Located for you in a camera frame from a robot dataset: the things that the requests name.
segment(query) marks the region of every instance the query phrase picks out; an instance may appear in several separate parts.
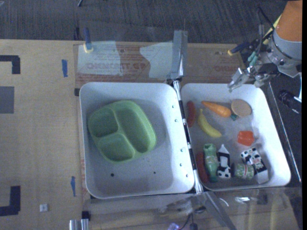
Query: divided green plate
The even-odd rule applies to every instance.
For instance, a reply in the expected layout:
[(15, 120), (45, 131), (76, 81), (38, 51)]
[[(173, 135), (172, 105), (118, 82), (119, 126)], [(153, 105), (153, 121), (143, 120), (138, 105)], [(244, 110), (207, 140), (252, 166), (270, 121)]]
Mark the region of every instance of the divided green plate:
[(96, 110), (87, 125), (98, 150), (110, 162), (139, 158), (156, 145), (156, 134), (148, 117), (130, 100)]

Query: cow print carton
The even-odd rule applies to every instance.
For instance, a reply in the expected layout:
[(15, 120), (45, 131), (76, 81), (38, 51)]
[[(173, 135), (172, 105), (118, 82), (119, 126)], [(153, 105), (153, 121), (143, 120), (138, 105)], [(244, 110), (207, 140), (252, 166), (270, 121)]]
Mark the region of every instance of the cow print carton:
[(246, 165), (252, 165), (254, 167), (255, 179), (259, 184), (269, 180), (268, 170), (255, 147), (242, 152), (241, 158)]

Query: red pepper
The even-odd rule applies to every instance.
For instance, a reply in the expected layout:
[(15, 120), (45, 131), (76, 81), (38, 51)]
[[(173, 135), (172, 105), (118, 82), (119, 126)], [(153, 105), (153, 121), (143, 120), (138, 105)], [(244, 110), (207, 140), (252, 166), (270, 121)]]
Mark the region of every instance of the red pepper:
[(251, 144), (253, 144), (254, 141), (255, 139), (252, 131), (249, 130), (239, 131), (238, 143), (249, 147), (251, 146)]

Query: orange carrot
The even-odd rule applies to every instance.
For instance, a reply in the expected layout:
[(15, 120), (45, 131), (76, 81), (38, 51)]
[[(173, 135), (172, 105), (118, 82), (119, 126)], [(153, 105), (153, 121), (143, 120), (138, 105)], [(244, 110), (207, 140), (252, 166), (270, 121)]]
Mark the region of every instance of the orange carrot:
[(203, 104), (205, 107), (209, 108), (211, 111), (215, 112), (221, 117), (230, 117), (231, 115), (231, 110), (223, 105), (205, 101), (202, 101), (201, 104)]
[(188, 107), (187, 123), (188, 123), (188, 127), (192, 127), (196, 120), (196, 108), (195, 108), (194, 102), (188, 101), (187, 107)]

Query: round tan object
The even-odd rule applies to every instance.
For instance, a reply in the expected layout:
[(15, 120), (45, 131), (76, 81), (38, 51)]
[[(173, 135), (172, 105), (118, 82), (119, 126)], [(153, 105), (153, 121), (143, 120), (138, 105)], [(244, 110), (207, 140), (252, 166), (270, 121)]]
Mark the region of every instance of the round tan object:
[(231, 102), (231, 110), (239, 117), (245, 117), (251, 114), (250, 105), (241, 99), (235, 99)]

